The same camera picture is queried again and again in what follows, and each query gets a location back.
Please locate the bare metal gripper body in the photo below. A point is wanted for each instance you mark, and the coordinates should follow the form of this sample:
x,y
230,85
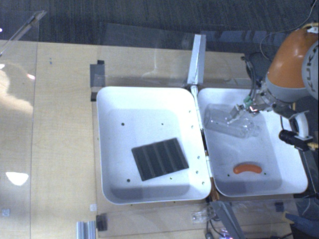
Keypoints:
x,y
262,104

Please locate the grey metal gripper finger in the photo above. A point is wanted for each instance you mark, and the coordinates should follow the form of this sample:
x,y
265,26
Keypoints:
x,y
238,119
234,111

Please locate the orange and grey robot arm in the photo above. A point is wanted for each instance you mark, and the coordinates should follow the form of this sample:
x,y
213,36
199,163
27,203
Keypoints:
x,y
286,66

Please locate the clear plastic bottle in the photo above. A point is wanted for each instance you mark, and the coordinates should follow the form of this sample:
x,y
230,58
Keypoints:
x,y
216,122

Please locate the white plastic tray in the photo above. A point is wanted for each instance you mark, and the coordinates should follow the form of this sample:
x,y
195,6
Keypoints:
x,y
249,153
149,123

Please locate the orange sausage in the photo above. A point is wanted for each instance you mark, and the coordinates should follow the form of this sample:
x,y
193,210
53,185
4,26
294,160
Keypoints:
x,y
247,169

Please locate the black ribbed rectangular pad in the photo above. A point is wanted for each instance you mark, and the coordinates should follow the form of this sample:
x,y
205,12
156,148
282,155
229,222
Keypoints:
x,y
160,159

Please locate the small clear plastic piece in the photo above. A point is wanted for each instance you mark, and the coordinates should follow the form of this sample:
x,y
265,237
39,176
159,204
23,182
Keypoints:
x,y
203,215

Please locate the pale wood board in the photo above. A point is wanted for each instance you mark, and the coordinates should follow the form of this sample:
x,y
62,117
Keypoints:
x,y
154,220

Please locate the black cylinder on white bracket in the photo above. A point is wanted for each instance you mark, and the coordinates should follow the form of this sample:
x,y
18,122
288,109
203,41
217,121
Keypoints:
x,y
289,136

